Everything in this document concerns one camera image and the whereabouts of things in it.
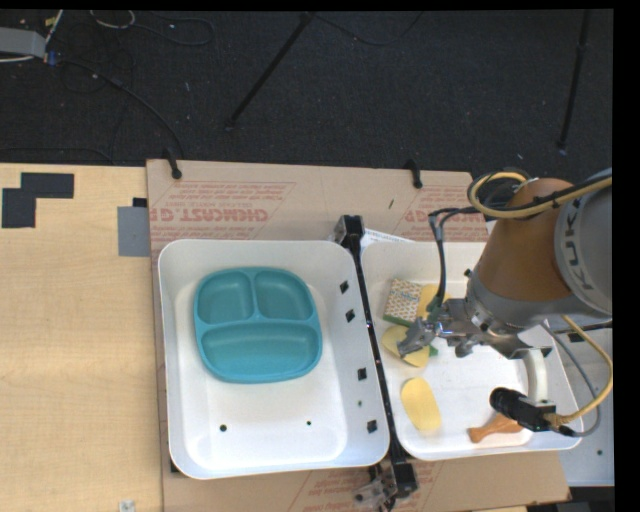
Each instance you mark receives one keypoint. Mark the yellow round slice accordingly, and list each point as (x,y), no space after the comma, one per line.
(427,297)

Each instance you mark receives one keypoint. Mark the patterned carton with green edge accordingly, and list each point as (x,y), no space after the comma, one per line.
(404,300)

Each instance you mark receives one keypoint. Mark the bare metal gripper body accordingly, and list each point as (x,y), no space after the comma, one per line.
(487,325)

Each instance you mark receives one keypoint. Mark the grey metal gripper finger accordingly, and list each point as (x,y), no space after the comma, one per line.
(414,339)
(463,348)

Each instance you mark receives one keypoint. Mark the black cylinder on white bracket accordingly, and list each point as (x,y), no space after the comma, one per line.
(517,407)

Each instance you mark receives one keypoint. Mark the brown cardboard board red print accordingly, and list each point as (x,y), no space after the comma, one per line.
(300,205)

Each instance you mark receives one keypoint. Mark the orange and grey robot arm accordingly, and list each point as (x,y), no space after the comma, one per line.
(525,250)

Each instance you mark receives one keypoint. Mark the white plastic tray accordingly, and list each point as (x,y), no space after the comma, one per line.
(465,390)
(270,425)

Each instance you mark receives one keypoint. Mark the thin black rod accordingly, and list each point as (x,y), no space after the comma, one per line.
(372,330)

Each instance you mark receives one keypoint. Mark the brown toy chicken drumstick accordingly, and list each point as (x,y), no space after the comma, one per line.
(492,430)

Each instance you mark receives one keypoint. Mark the blue divided plate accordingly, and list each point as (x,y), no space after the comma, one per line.
(257,325)

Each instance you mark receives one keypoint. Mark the yellow oval slice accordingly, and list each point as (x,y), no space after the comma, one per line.
(421,405)

